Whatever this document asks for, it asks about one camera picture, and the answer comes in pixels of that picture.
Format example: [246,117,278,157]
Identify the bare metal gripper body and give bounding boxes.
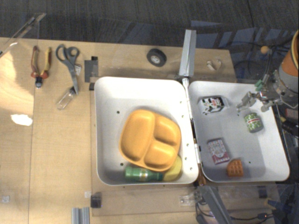
[256,72,294,103]

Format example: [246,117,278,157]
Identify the green can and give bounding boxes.
[243,112,265,133]

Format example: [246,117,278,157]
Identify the white plastic tray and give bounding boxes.
[93,76,199,187]
[188,80,291,184]

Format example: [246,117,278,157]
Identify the black and white carton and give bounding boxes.
[197,96,229,116]

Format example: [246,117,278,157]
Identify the pale wooden piece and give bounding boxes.
[206,59,222,72]

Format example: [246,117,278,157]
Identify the red and pink packet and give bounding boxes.
[207,138,231,165]

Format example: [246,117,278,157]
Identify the orange waffle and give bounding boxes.
[226,158,244,178]

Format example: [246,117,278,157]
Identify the yellow sponge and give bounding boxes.
[163,155,183,182]

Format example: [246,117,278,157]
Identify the black tape roll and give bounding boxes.
[146,48,167,68]

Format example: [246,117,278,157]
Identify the orange divided plate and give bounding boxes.
[118,109,182,173]

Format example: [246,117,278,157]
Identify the green bottle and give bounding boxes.
[124,166,164,182]

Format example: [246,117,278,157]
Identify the grey scissors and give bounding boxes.
[55,43,81,96]

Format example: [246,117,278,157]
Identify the clear small bottle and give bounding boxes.
[56,87,77,111]

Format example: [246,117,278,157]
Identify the red and yellow pliers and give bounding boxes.
[30,46,53,89]

